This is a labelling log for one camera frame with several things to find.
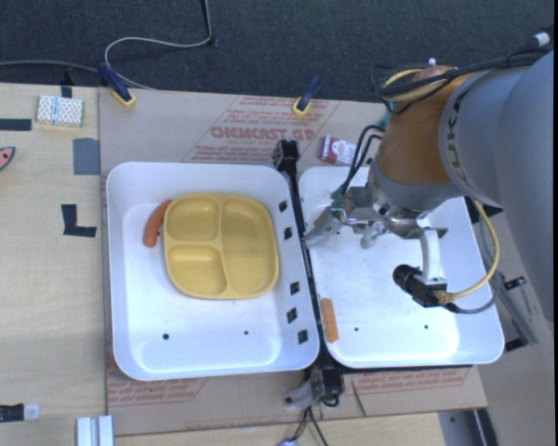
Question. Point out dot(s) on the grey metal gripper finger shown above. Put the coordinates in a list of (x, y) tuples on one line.
[(372, 236), (323, 228)]

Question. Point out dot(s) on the red and white carton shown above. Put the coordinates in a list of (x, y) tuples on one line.
[(337, 150)]

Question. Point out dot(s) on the black cylinder on white bracket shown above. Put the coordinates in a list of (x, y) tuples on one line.
[(418, 284)]

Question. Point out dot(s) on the white plastic tray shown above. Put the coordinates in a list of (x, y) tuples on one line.
[(204, 337), (390, 323)]

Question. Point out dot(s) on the white patterned packet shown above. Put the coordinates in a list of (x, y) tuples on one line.
[(59, 111)]

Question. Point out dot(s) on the thin black rod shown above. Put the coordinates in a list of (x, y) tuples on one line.
[(301, 230)]

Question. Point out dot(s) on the yellow divided plate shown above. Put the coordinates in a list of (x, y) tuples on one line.
[(218, 249)]

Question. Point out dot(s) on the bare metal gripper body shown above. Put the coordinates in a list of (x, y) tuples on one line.
[(363, 207)]

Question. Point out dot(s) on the orange sausage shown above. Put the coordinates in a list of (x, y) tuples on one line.
[(152, 226)]

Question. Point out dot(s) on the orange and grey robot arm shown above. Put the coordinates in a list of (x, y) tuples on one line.
[(493, 123)]

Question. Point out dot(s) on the brown cardboard board red print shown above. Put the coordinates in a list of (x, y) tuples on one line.
[(176, 128)]

